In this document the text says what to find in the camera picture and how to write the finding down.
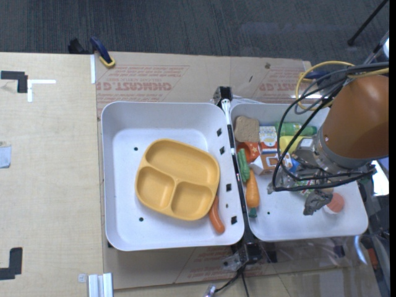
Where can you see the orange toy carrot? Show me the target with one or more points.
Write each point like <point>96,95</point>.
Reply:
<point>252,192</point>

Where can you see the brown toy bread slice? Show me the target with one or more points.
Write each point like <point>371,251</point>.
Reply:
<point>247,129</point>

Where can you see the orange toy sausage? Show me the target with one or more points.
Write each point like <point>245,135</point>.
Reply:
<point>216,220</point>

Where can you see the green plastic bottle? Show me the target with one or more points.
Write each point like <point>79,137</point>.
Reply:
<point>292,128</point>

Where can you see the thin black and white rod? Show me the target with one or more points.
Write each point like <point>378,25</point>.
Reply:
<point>229,131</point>

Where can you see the blue cube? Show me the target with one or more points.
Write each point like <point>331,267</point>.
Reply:
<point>294,165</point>

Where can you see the white carton with orange print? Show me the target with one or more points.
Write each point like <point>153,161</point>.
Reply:
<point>266,164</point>

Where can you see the brown cardboard board red print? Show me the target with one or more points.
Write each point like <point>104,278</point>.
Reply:
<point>191,76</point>

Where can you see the red packet with yellow star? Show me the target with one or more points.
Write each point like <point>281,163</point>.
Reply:
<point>251,151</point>

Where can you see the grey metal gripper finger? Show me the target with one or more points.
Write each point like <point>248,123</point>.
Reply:
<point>272,188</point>
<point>317,201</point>

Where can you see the green toy pea pod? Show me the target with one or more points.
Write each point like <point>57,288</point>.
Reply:
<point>243,166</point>

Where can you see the orange and white carton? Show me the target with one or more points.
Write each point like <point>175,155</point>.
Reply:
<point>268,141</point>

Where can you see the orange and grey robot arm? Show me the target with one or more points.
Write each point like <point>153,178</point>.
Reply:
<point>359,119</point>

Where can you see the orange and white toy sushi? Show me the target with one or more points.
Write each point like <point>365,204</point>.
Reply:
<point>334,203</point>

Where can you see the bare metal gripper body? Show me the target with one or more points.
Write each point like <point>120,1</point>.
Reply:
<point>306,153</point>

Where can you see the yellow toy banana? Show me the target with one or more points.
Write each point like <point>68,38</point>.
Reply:
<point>289,144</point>

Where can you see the orange divided plate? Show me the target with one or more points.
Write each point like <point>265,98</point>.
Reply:
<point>176,178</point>

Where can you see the white plastic tray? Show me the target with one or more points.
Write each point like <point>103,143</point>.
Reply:
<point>284,221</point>
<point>130,172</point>

